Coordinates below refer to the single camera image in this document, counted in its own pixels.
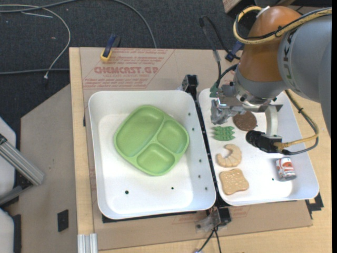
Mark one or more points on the thin black rod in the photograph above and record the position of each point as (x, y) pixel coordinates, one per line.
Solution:
(206, 151)

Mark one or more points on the white plastic tray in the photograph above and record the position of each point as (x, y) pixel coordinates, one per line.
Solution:
(147, 194)
(263, 178)

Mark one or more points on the brown round biscuit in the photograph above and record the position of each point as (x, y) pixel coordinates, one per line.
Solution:
(245, 122)

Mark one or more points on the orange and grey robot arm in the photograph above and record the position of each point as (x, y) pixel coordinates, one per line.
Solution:
(266, 51)

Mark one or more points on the green pea pods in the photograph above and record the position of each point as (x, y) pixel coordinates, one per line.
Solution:
(223, 134)

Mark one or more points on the red and white can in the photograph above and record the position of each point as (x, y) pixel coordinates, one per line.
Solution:
(285, 169)

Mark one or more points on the black cylinder on white bracket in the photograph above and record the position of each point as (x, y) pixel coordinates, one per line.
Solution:
(263, 140)

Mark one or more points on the green divided plate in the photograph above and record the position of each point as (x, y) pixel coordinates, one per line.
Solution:
(142, 133)

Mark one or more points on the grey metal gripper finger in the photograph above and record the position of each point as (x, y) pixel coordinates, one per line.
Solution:
(226, 115)
(215, 113)

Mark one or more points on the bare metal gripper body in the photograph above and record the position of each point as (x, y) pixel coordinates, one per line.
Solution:
(252, 105)

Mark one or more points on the brown cardboard board red print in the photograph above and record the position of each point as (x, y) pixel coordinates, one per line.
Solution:
(137, 70)

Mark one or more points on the tan bread slice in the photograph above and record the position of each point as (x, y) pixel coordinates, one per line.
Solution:
(233, 182)

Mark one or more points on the beige croissant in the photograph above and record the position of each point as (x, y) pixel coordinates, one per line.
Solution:
(231, 159)

